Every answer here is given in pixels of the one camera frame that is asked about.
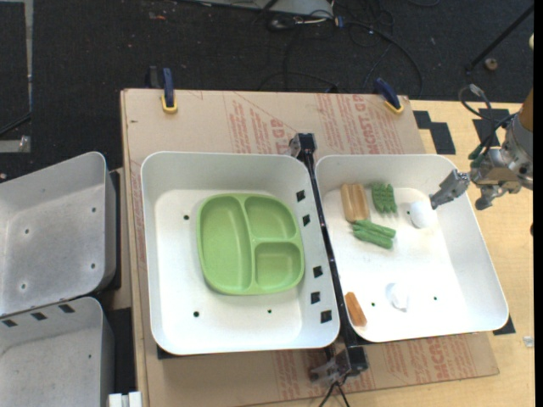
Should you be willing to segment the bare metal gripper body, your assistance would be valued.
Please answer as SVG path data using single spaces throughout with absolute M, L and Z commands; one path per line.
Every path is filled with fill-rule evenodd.
M 522 149 L 492 148 L 472 163 L 470 179 L 479 187 L 499 187 L 508 192 L 533 189 L 533 159 Z

